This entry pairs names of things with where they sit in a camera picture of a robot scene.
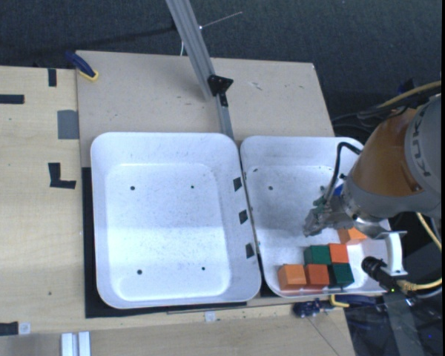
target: orange block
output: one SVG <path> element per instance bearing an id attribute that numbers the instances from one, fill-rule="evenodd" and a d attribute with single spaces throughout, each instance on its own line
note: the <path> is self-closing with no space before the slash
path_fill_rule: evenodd
<path id="1" fill-rule="evenodd" d="M 363 232 L 358 231 L 355 227 L 350 229 L 338 229 L 338 236 L 341 244 L 346 245 L 356 245 L 367 238 Z"/>
<path id="2" fill-rule="evenodd" d="M 280 267 L 277 276 L 280 290 L 300 290 L 305 287 L 305 269 L 301 264 L 285 264 Z"/>
<path id="3" fill-rule="evenodd" d="M 324 264 L 305 265 L 306 289 L 321 290 L 329 285 L 328 266 Z"/>
<path id="4" fill-rule="evenodd" d="M 346 244 L 329 243 L 328 248 L 333 264 L 349 264 L 348 247 Z"/>

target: dark green block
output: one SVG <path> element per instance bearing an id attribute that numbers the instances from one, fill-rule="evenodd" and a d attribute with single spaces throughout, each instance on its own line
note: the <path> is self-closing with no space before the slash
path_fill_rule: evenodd
<path id="1" fill-rule="evenodd" d="M 331 265 L 332 258 L 329 255 L 329 247 L 327 245 L 311 245 L 303 251 L 303 257 L 306 264 L 323 264 Z"/>
<path id="2" fill-rule="evenodd" d="M 330 288 L 345 288 L 355 281 L 349 264 L 331 264 L 328 273 Z"/>

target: white tray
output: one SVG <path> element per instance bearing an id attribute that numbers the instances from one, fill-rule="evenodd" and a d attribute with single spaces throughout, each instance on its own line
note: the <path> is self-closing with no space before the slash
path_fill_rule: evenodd
<path id="1" fill-rule="evenodd" d="M 358 141 L 344 137 L 252 136 L 241 145 L 240 156 L 264 278 L 269 288 L 281 297 L 320 295 L 320 292 L 303 289 L 281 291 L 277 270 L 285 263 L 303 263 L 303 250 L 310 245 L 340 242 L 333 228 L 305 237 L 303 224 L 313 201 L 322 194 L 320 186 L 326 187 L 332 178 L 336 148 L 341 141 L 363 147 Z M 355 154 L 344 149 L 340 174 L 348 174 L 356 159 Z M 360 245 L 349 245 L 348 253 L 355 281 L 343 291 L 383 292 L 361 269 L 361 262 L 366 256 L 387 260 L 386 242 L 366 239 Z M 339 292 L 339 288 L 324 288 L 322 294 Z"/>
<path id="2" fill-rule="evenodd" d="M 235 143 L 104 133 L 91 146 L 97 288 L 118 309 L 229 303 L 259 291 Z"/>

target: metal strip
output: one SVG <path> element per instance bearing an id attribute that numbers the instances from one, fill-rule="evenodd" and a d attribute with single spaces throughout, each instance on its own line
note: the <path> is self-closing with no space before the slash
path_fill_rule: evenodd
<path id="1" fill-rule="evenodd" d="M 226 100 L 221 96 L 213 96 L 208 84 L 208 78 L 214 75 L 214 67 L 209 57 L 208 49 L 202 39 L 200 26 L 197 24 L 193 9 L 189 0 L 166 0 L 171 12 L 179 36 L 185 44 L 186 53 L 189 56 L 194 72 L 197 75 L 200 87 L 205 98 L 216 102 L 217 113 L 221 124 L 221 131 L 234 138 L 231 126 L 229 109 L 224 106 Z"/>

